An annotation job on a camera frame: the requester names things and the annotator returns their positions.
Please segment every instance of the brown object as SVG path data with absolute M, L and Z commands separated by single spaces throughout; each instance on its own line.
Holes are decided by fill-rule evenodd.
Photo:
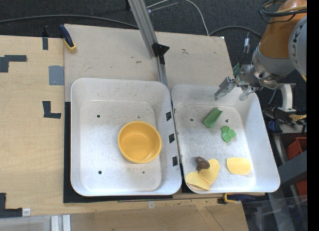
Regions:
M 278 9 L 278 11 L 286 10 L 292 7 L 307 5 L 306 0 L 287 0 Z M 263 37 L 259 43 L 259 51 L 264 56 L 270 58 L 289 58 L 288 41 L 292 30 L 297 22 L 299 22 L 307 13 L 296 14 L 291 20 L 292 15 L 274 17 L 270 20 Z
M 197 164 L 196 170 L 200 171 L 201 169 L 208 169 L 210 167 L 209 162 L 203 157 L 196 157 L 195 162 Z

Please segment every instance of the orange bowl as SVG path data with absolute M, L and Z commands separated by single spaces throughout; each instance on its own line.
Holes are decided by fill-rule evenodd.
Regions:
M 132 121 L 121 128 L 118 134 L 118 146 L 128 161 L 135 164 L 148 163 L 160 154 L 161 138 L 151 124 Z

